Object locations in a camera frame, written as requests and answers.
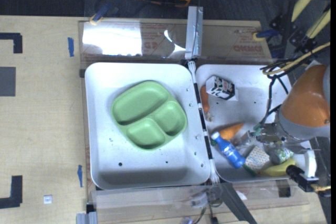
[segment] plastic bottle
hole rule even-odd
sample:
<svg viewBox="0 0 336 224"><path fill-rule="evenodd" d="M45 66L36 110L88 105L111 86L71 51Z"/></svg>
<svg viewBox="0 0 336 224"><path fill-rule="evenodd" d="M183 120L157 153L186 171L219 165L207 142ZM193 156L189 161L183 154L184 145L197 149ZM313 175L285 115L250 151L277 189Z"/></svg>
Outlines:
<svg viewBox="0 0 336 224"><path fill-rule="evenodd" d="M233 144L228 140L222 139L218 132L213 133L211 138L217 142L220 151L236 169L240 168L245 163L245 158L241 156Z"/></svg>

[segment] black corner marker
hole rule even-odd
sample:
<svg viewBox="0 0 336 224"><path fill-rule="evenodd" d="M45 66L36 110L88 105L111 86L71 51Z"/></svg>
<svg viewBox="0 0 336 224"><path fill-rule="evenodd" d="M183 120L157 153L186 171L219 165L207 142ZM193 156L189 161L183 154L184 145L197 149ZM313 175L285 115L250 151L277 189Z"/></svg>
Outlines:
<svg viewBox="0 0 336 224"><path fill-rule="evenodd" d="M0 198L0 209L20 207L22 203L22 176L12 176L12 186L8 198Z"/></svg>
<svg viewBox="0 0 336 224"><path fill-rule="evenodd" d="M20 33L0 33L0 39L2 40L13 40L13 53L21 54L22 49L22 35Z"/></svg>

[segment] dark gray square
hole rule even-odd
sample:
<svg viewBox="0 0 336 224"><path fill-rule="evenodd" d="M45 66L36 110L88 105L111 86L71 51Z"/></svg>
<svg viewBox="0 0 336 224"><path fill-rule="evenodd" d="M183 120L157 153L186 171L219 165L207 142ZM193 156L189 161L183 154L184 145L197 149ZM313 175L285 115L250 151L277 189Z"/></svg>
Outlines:
<svg viewBox="0 0 336 224"><path fill-rule="evenodd" d="M0 67L0 96L15 96L16 67Z"/></svg>

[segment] wooden table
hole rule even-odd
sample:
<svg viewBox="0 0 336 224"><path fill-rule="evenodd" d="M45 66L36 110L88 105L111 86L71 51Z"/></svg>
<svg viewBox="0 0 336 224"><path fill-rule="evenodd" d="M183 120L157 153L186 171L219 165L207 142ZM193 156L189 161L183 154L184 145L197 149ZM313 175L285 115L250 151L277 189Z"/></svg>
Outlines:
<svg viewBox="0 0 336 224"><path fill-rule="evenodd" d="M11 176L23 176L23 202L20 207L0 209L0 223L69 224L76 222L77 213L85 212L80 20L83 18L0 16L1 33L23 36L22 54L13 53L11 40L0 40L0 67L16 67L16 96L0 97L0 197L9 197ZM74 40L73 57L68 37ZM79 165L83 167L83 187L77 175ZM51 204L44 204L44 195L52 195ZM305 205L251 213L258 223L326 223L318 196L304 195ZM237 221L230 212L218 219ZM203 218L199 223L209 220Z"/></svg>

